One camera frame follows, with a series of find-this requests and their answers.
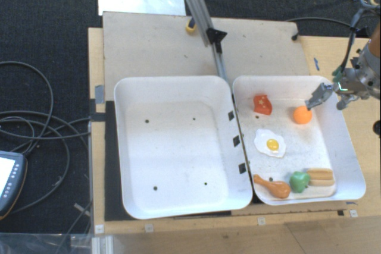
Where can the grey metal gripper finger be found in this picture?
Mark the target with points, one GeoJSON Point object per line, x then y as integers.
{"type": "Point", "coordinates": [345, 101]}
{"type": "Point", "coordinates": [320, 95]}

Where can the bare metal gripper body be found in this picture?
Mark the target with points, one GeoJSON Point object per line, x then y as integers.
{"type": "Point", "coordinates": [367, 80]}

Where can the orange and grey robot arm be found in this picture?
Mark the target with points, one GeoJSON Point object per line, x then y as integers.
{"type": "Point", "coordinates": [375, 38]}

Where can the orange ball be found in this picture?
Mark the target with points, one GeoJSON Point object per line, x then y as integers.
{"type": "Point", "coordinates": [302, 115]}

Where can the white plastic tray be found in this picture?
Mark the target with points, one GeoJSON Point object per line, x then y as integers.
{"type": "Point", "coordinates": [309, 145]}
{"type": "Point", "coordinates": [178, 151]}

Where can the red toy with yellow stars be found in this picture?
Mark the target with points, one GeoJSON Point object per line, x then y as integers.
{"type": "Point", "coordinates": [262, 104]}

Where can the white fried egg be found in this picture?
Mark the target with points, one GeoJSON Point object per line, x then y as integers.
{"type": "Point", "coordinates": [269, 144]}

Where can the tan hot dog bun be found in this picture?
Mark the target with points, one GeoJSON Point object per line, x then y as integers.
{"type": "Point", "coordinates": [321, 177]}

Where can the green bell pepper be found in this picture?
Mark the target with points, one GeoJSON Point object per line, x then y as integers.
{"type": "Point", "coordinates": [299, 182]}

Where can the thin black rod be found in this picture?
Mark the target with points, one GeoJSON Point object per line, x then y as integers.
{"type": "Point", "coordinates": [242, 142]}

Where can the brown chicken drumstick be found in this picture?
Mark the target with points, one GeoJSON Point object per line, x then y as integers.
{"type": "Point", "coordinates": [278, 188]}

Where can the pale flat board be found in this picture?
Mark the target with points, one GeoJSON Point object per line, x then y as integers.
{"type": "Point", "coordinates": [154, 47]}

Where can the black cylinder on white bracket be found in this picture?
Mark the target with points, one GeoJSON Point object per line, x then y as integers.
{"type": "Point", "coordinates": [377, 128]}

